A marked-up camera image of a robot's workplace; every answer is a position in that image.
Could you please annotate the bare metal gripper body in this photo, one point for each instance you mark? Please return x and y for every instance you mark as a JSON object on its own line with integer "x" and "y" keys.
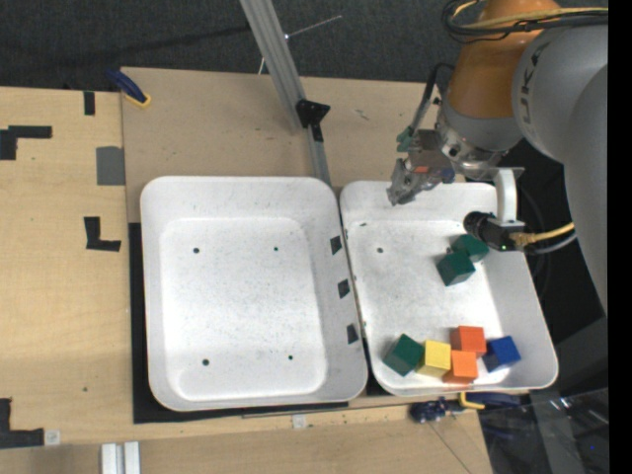
{"x": 428, "y": 150}

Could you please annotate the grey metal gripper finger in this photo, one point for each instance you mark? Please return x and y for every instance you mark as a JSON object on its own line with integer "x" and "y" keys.
{"x": 398, "y": 183}
{"x": 423, "y": 180}

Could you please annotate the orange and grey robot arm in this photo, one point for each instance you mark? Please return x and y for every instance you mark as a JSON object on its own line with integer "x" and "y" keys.
{"x": 558, "y": 97}

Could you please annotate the green cube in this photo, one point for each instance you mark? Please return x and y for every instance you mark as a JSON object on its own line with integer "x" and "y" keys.
{"x": 455, "y": 268}
{"x": 404, "y": 354}
{"x": 471, "y": 247}

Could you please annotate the white plastic tray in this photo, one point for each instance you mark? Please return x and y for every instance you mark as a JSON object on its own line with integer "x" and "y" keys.
{"x": 247, "y": 294}
{"x": 410, "y": 294}

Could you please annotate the orange cube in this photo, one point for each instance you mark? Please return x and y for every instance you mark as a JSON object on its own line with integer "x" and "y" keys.
{"x": 469, "y": 339}
{"x": 463, "y": 366}

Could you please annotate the yellow cube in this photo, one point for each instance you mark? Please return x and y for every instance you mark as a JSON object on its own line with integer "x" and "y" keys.
{"x": 435, "y": 357}

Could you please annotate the blue cube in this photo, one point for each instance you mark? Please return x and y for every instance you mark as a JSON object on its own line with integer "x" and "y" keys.
{"x": 502, "y": 352}

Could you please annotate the black cylinder on white bracket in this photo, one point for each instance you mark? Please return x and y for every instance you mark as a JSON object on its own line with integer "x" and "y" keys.
{"x": 504, "y": 190}

